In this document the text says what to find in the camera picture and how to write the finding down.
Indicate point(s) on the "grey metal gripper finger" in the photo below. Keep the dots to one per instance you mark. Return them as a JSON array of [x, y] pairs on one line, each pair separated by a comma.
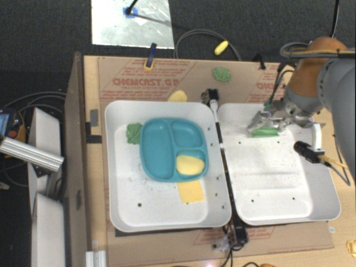
[[257, 121], [281, 126]]

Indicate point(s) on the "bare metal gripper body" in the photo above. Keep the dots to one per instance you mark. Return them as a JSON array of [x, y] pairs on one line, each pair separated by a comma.
[[286, 113]]

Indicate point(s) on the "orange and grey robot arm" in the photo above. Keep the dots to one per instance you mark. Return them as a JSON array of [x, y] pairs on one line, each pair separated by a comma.
[[338, 85]]

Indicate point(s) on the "thin black and white rod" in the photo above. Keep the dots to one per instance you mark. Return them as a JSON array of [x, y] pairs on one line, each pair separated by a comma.
[[221, 140]]

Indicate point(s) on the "white plastic tray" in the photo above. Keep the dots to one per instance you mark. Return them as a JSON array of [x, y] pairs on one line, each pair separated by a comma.
[[155, 207], [278, 177]]

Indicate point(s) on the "green dotted round toy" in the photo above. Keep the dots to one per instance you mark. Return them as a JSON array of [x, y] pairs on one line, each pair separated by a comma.
[[222, 74]]

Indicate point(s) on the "brown cardboard board red print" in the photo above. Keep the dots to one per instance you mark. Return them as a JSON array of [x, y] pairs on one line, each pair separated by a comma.
[[194, 74]]

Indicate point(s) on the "yellow rounded toy food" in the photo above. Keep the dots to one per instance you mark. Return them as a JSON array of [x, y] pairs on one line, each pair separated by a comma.
[[178, 96], [189, 165]]

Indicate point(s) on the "yellow corn cob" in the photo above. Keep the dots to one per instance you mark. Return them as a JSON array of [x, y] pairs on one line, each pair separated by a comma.
[[221, 48]]

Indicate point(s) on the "yellow cheese slice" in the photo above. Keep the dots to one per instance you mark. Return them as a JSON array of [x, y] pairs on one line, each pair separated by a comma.
[[192, 192]]

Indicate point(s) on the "blue divided plate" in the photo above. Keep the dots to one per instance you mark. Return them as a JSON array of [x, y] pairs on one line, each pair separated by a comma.
[[158, 149]]

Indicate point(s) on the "green lettuce leaf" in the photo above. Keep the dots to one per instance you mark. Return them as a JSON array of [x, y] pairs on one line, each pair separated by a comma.
[[133, 133]]

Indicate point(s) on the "yellow toy food piece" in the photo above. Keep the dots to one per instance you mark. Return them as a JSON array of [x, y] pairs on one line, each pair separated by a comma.
[[351, 247]]

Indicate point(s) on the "black cylinder on white bracket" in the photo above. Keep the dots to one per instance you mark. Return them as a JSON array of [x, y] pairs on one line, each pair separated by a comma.
[[306, 150]]

